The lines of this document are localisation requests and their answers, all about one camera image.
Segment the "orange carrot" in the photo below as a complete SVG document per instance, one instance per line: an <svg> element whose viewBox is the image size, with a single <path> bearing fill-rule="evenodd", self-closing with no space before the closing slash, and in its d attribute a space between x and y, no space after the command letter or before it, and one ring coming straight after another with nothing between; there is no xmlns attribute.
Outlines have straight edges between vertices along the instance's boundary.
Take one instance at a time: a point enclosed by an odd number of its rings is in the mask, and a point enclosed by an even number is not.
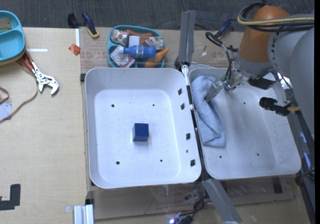
<svg viewBox="0 0 320 224"><path fill-rule="evenodd" d="M154 36L152 33L140 34L140 33L134 32L134 31L132 31L132 30L130 30L130 29L126 29L125 32L126 32L126 33L130 33L130 34L132 34L132 35L134 35L134 36L147 36L147 37L152 37L152 36Z"/></svg>
<svg viewBox="0 0 320 224"><path fill-rule="evenodd" d="M157 65L157 63L159 63L168 52L169 52L169 48L166 48L164 50L159 51L158 53L156 53L155 58L148 58L145 61L144 67L146 67L146 68L155 67Z"/></svg>

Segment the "blue clamp handle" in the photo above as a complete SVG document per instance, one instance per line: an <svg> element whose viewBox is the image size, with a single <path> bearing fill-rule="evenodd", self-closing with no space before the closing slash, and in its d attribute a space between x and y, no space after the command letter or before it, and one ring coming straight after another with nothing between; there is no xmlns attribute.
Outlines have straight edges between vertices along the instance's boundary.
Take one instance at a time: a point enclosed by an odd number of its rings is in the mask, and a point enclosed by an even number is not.
<svg viewBox="0 0 320 224"><path fill-rule="evenodd" d="M89 14L86 11L84 11L81 16L86 25L88 26L88 33L90 34L90 36L92 38L97 38L99 36L99 32L96 30L95 25Z"/></svg>

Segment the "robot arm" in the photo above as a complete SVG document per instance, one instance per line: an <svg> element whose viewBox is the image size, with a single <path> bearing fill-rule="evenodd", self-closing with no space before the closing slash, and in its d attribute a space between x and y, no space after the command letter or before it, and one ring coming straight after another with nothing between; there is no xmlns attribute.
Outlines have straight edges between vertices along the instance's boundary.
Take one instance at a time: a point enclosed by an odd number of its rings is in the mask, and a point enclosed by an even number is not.
<svg viewBox="0 0 320 224"><path fill-rule="evenodd" d="M253 8L258 10L247 19ZM206 100L213 98L222 88L233 90L249 82L253 86L268 89L274 82L263 78L269 72L279 73L290 79L295 99L314 137L314 41L315 15L290 16L286 11L265 2L252 3L240 11L238 22L246 25L240 47L234 57L229 76L224 76L209 89ZM286 115L279 109L289 104L278 98L267 107L262 98L260 106Z"/></svg>

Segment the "white tray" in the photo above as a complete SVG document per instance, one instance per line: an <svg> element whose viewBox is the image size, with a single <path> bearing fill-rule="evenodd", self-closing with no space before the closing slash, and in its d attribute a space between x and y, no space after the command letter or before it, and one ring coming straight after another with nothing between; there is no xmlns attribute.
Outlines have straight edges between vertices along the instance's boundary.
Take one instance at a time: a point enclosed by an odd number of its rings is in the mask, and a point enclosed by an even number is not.
<svg viewBox="0 0 320 224"><path fill-rule="evenodd" d="M221 68L198 68L189 73L190 83L208 74L220 78ZM224 127L226 145L202 145L205 168L215 179L226 180L299 172L301 159L286 117L259 106L261 97L276 99L271 88L262 90L248 83L235 90L221 90L213 105Z"/></svg>
<svg viewBox="0 0 320 224"><path fill-rule="evenodd" d="M171 68L94 68L87 73L89 172L95 185L119 188L199 178L185 83L182 73ZM149 124L147 142L133 142L134 123Z"/></svg>

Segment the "brown cord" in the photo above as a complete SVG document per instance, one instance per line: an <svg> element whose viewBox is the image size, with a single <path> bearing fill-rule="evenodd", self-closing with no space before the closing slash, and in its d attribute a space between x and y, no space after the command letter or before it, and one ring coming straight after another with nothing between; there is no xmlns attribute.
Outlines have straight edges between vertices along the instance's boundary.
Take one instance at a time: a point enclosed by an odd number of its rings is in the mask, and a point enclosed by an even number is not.
<svg viewBox="0 0 320 224"><path fill-rule="evenodd" d="M33 75L32 73L30 73L29 71L27 71L25 68L22 68L22 69L23 69L25 72L27 72L28 74L30 74L30 75L32 75L32 76L34 77L34 75ZM8 115L7 117L1 119L1 120L0 120L0 123L2 123L3 121L5 121L5 120L8 119L8 118L14 116L14 115L17 113L17 111L18 111L22 106L24 106L25 104L29 103L30 101L32 101L33 99L36 98L36 96L37 96L37 94L38 94L38 86L37 86L38 84L37 84L37 80L35 80L35 83L36 83L36 84L35 84L35 85L36 85L36 92L35 92L35 94L34 94L32 97L30 97L29 99L23 101L10 115ZM10 94L9 94L9 91L8 91L8 90L6 90L5 88L3 88L3 87L1 87L1 86L0 86L0 89L7 94L7 97L4 98L4 99L2 99L2 100L0 101L0 104L2 104L4 101L6 101L6 100L9 99Z"/></svg>

